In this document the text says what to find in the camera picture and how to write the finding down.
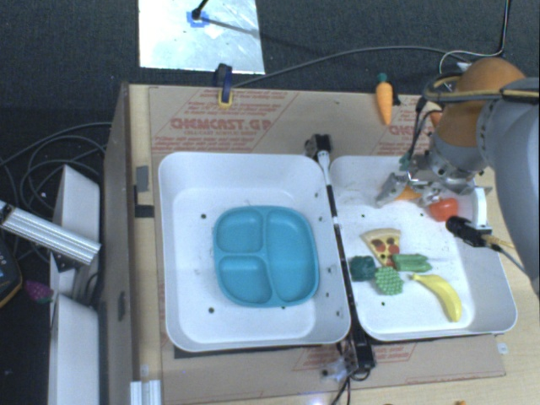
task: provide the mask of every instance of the toy carrot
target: toy carrot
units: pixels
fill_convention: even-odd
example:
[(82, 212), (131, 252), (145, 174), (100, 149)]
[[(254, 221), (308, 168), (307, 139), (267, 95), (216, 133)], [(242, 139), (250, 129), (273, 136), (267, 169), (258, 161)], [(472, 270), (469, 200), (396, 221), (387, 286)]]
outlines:
[(388, 77), (385, 73), (377, 75), (379, 83), (375, 89), (377, 105), (381, 112), (382, 120), (388, 126), (392, 121), (392, 104), (394, 102), (394, 94), (392, 85), (387, 81)]

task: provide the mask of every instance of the toy banana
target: toy banana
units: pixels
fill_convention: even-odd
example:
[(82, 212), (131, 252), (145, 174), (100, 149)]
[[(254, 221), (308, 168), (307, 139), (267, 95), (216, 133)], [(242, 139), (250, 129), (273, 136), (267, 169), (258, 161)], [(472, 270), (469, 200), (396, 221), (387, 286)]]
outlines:
[(453, 322), (458, 322), (462, 317), (462, 301), (455, 289), (437, 274), (414, 274), (413, 280), (425, 285), (433, 291), (445, 308), (446, 314)]

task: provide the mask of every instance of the black floor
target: black floor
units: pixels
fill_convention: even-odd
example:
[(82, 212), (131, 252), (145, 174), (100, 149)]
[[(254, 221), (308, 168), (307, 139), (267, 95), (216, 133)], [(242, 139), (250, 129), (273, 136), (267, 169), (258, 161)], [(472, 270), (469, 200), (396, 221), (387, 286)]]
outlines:
[[(495, 52), (505, 0), (256, 0), (268, 73), (339, 51), (371, 46), (430, 46)], [(540, 0), (512, 0), (505, 58), (538, 76)], [(417, 94), (436, 75), (441, 55), (372, 51), (270, 78), (253, 88), (372, 91), (379, 72), (400, 93)], [(445, 69), (455, 69), (448, 59)], [(235, 75), (235, 82), (248, 79)], [(0, 157), (9, 159), (62, 129), (109, 122), (121, 81), (210, 85), (211, 73), (138, 66), (138, 0), (0, 0)], [(106, 128), (77, 134), (105, 143)], [(69, 158), (82, 140), (50, 146), (41, 160)], [(6, 166), (19, 183), (29, 151)], [(85, 159), (99, 168), (99, 155)], [(0, 199), (16, 203), (0, 171)], [(54, 203), (57, 184), (40, 193)], [(30, 197), (28, 187), (23, 189)], [(38, 213), (49, 212), (38, 202)], [(13, 239), (8, 238), (10, 245)], [(27, 279), (46, 283), (48, 266), (20, 243), (15, 252)], [(0, 405), (46, 403), (48, 307), (20, 292), (0, 309)]]

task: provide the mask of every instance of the blue clamp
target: blue clamp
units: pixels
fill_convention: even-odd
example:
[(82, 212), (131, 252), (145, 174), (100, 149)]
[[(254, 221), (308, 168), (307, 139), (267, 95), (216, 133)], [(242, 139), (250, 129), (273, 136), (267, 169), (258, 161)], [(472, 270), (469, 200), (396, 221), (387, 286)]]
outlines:
[(213, 86), (221, 87), (218, 95), (219, 108), (229, 108), (233, 104), (233, 68), (220, 63), (213, 73)]
[(201, 12), (201, 17), (199, 19), (193, 19), (192, 11), (186, 12), (187, 22), (191, 27), (196, 29), (204, 27), (205, 25), (210, 25), (208, 22), (208, 14), (204, 11)]

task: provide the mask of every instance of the blue plate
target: blue plate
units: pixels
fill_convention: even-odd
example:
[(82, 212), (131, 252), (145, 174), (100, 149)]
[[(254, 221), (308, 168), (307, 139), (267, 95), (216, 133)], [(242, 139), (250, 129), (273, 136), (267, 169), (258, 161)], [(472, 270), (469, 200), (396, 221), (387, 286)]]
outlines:
[(290, 208), (226, 211), (213, 227), (213, 256), (219, 287), (239, 305), (298, 305), (319, 286), (311, 227)]

